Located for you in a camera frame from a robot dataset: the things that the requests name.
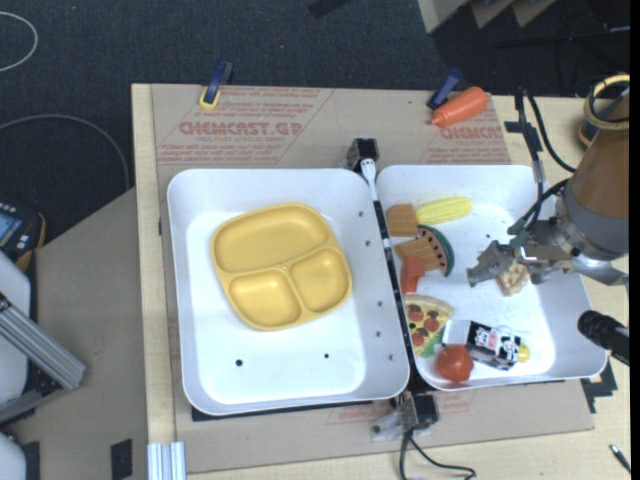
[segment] yellow divided tray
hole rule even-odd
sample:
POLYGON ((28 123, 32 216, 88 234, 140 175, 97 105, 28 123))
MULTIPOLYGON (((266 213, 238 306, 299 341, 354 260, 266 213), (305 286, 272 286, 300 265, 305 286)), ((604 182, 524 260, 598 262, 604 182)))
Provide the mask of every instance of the yellow divided tray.
POLYGON ((255 329, 314 320, 351 294, 340 244, 308 205, 277 204, 226 221, 211 239, 211 258, 232 308, 255 329))

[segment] white plate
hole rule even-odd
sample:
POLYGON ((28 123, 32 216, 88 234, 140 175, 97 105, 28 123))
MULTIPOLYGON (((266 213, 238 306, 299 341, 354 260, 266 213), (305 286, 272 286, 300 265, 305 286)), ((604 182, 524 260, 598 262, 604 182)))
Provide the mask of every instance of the white plate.
POLYGON ((3 480, 25 480, 27 459, 18 443, 0 432, 0 464, 3 480))
MULTIPOLYGON (((555 272, 540 285, 529 282, 515 295, 505 296, 493 280, 469 286, 466 269, 492 240, 508 243, 507 228, 536 199, 536 185, 529 167, 497 166, 391 166, 380 172, 378 194, 386 210, 394 204, 414 206, 449 196, 473 201, 469 215, 434 226, 451 243, 455 262, 448 277, 427 272, 417 291, 441 299, 455 312, 453 319, 475 320, 491 326, 508 326, 527 343, 531 358, 509 371, 476 362, 471 378, 454 384, 434 370, 435 355, 417 358, 420 375, 442 390, 582 378, 597 375, 606 364, 606 351, 577 330, 580 315, 589 309, 587 293, 578 274, 555 272)), ((553 201, 543 205, 541 219, 553 215, 553 201)), ((396 245, 406 238, 393 238, 396 245)), ((398 275, 402 265, 396 256, 398 275)))
POLYGON ((369 189, 345 169, 191 169, 167 192, 183 387, 198 410, 231 415, 388 399, 409 377, 369 189), (209 244, 223 222, 279 203, 312 206, 332 227, 353 278, 331 314, 281 331, 244 324, 209 244))

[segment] wooden table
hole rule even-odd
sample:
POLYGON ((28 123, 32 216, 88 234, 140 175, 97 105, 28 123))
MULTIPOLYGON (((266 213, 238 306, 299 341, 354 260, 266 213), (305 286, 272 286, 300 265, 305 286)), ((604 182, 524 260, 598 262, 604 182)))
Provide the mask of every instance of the wooden table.
MULTIPOLYGON (((384 91, 378 91, 384 98, 384 91)), ((513 97, 493 96, 501 123, 517 121, 513 97)), ((168 444, 176 440, 173 393, 169 360, 162 243, 158 235, 160 215, 154 142, 154 116, 151 85, 132 87, 136 191, 140 243, 141 292, 144 327, 147 431, 150 443, 168 444)), ((582 146, 576 139, 582 119, 581 99, 539 98, 540 111, 556 151, 568 163, 577 165, 582 146)), ((529 117, 534 121, 533 113, 529 117)), ((527 148, 519 134, 503 129, 513 163, 530 164, 527 148)), ((550 183, 566 177, 546 154, 541 158, 550 183)), ((628 272, 628 258, 616 262, 628 272)), ((628 323, 629 303, 623 287, 605 287, 589 279, 585 286, 593 308, 628 323)), ((609 449, 616 444, 627 456, 631 453, 630 369, 612 360, 618 390, 613 396, 598 398, 593 415, 595 430, 565 435, 523 438, 513 441, 448 446, 429 450, 445 464, 473 467, 479 478, 627 478, 628 473, 609 449)), ((411 452, 407 471, 425 478, 445 478, 447 472, 436 469, 411 452)), ((238 469, 190 475, 205 479, 324 479, 324 478, 399 478, 398 453, 378 453, 350 458, 238 469)))

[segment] blue clamp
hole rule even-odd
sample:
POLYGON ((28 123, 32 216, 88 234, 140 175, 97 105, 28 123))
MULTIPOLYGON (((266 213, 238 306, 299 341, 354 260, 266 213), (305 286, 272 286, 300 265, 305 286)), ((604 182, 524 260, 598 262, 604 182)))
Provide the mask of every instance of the blue clamp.
POLYGON ((233 74, 233 64, 226 60, 219 59, 216 64, 216 69, 211 77, 209 87, 206 87, 200 95, 200 108, 210 112, 218 104, 220 99, 220 91, 218 90, 220 85, 226 84, 231 80, 233 74))
POLYGON ((431 110, 435 110, 438 107, 444 105, 447 102, 448 94, 454 89, 456 85, 458 85, 458 82, 460 80, 462 80, 462 71, 455 68, 449 71, 447 79, 442 84, 442 87, 440 87, 438 91, 433 93, 433 96, 431 96, 431 98, 427 102, 427 107, 429 107, 431 110))

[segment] black floor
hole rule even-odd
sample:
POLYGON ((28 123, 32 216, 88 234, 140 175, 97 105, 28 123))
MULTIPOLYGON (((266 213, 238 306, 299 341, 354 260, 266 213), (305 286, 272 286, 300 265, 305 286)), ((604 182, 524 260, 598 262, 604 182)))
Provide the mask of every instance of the black floor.
POLYGON ((220 57, 236 85, 432 90, 455 67, 460 88, 507 95, 580 97, 629 72, 630 34, 606 30, 629 25, 630 0, 560 0, 526 27, 507 9, 483 29, 465 6, 431 35, 416 0, 324 1, 0 0, 0 198, 41 211, 48 240, 63 233, 125 190, 116 149, 134 179, 131 84, 206 84, 220 57), (38 45, 3 70, 33 44, 6 13, 38 45), (12 124, 43 114, 76 120, 12 124))

